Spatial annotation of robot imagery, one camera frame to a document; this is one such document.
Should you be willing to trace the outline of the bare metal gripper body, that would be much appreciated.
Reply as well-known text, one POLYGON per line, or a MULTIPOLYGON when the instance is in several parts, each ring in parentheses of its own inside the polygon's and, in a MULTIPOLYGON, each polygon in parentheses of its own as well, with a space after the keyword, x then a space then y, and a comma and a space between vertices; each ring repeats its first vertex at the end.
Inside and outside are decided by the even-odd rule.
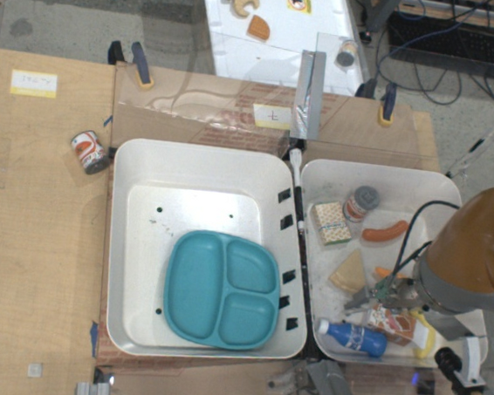
POLYGON ((412 310, 425 307, 429 301, 413 279, 387 276, 373 287, 377 303, 391 310, 412 310))

